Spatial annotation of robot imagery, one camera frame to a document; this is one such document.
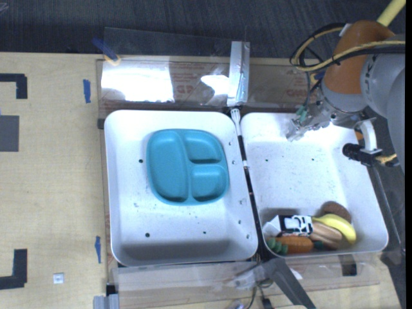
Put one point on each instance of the yellow banana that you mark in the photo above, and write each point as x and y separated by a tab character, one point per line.
341	225

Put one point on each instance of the black cylinder on white bracket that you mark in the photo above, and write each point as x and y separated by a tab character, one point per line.
362	153

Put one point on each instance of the white plastic tray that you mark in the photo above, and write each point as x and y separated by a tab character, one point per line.
180	230
296	179

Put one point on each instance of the brown biscuit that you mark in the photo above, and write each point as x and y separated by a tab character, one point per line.
336	208

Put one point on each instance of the black and white carton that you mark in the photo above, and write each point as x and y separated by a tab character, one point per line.
294	224

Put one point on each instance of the small green toy vegetable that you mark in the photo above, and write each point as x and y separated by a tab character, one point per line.
318	245

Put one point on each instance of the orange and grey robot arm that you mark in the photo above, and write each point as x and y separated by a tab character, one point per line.
383	85

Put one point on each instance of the blue divided plate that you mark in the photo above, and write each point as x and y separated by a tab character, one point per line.
174	169

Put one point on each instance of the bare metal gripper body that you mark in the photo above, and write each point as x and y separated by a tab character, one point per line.
318	116

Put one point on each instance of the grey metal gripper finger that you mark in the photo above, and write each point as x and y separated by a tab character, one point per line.
291	133
304	131

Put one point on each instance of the tan bread bun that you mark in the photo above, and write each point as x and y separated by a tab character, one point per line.
326	235

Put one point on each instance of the orange carrot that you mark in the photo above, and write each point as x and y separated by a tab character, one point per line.
297	245

